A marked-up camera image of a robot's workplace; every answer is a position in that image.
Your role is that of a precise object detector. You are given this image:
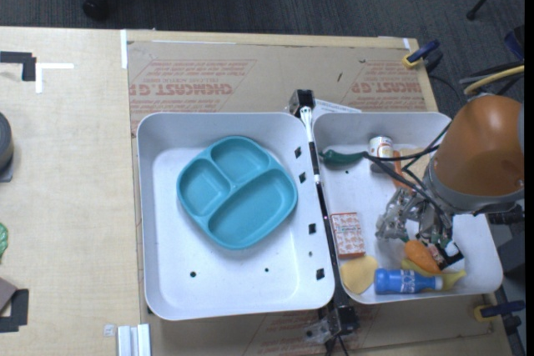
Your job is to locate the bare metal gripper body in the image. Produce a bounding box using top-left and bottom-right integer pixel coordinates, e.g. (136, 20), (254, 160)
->
(388, 187), (454, 231)

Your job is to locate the orange carrot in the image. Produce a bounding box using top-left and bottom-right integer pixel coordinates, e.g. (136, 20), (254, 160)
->
(404, 239), (443, 275)

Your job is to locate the orange sausage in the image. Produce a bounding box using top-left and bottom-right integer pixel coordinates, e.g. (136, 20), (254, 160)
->
(390, 149), (418, 193)

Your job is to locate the white plastic tray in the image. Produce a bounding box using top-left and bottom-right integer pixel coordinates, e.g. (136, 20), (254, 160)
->
(136, 111), (337, 322)
(311, 111), (505, 306)

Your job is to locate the orange and white carton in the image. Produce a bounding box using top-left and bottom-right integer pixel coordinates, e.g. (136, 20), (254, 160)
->
(330, 212), (367, 260)

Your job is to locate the yellow banana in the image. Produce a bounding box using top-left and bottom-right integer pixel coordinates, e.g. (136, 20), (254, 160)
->
(400, 258), (468, 293)

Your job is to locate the blue plastic bottle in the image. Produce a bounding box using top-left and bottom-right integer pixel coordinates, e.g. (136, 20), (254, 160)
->
(373, 268), (445, 296)

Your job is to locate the yellow round biscuit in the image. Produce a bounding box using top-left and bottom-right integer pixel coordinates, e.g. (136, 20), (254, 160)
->
(340, 254), (380, 296)

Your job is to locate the white and orange can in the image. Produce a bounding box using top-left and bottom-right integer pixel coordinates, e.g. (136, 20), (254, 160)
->
(368, 136), (395, 160)

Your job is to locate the green chili pepper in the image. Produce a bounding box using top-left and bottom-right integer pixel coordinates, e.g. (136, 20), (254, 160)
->
(319, 148), (369, 169)

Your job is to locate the thin black and white rod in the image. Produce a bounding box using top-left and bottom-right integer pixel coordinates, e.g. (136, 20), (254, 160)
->
(300, 107), (344, 306)

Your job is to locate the white paper label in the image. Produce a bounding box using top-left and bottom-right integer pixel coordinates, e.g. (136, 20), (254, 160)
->
(313, 98), (363, 114)

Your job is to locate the blue divided plate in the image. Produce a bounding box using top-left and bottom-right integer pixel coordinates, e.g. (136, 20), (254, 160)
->
(176, 135), (299, 251)

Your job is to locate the brown cardboard board, red print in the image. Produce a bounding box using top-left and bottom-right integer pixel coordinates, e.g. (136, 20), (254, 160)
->
(127, 39), (494, 352)

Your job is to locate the grey tape roll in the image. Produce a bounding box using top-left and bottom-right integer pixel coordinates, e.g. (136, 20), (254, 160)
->
(0, 112), (15, 183)

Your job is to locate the black block with thin wires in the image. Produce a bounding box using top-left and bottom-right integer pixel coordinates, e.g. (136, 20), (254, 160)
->
(290, 88), (315, 116)
(315, 303), (361, 342)

